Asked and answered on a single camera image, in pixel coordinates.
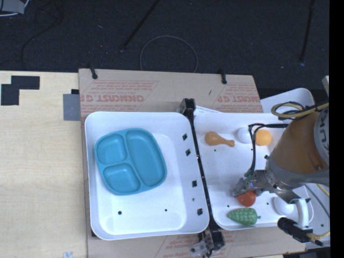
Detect white ball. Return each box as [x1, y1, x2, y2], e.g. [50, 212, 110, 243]
[237, 127, 253, 144]

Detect black cylinder on white bracket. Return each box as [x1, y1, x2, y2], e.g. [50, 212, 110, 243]
[277, 197, 314, 243]

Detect thin black rod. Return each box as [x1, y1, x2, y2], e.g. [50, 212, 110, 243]
[187, 108, 220, 234]

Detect blue divided plate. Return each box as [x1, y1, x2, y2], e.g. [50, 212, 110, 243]
[94, 127, 168, 197]

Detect white paper sheet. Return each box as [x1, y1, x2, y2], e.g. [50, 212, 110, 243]
[194, 105, 224, 114]

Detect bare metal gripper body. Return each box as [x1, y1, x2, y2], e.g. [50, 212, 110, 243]
[250, 169, 310, 204]

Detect red tomato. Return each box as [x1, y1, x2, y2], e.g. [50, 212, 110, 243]
[236, 189, 257, 207]

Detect white plastic tray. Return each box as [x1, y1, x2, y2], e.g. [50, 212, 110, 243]
[84, 111, 211, 241]
[193, 111, 314, 231]

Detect brown cardboard board red print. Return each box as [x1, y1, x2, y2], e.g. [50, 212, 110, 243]
[78, 68, 307, 258]

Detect orange ball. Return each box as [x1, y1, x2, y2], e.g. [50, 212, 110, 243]
[254, 129, 273, 147]

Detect orange chicken drumstick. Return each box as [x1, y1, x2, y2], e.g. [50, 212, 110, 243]
[204, 131, 236, 148]

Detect green grapes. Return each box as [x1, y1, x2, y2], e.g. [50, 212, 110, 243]
[226, 207, 262, 226]

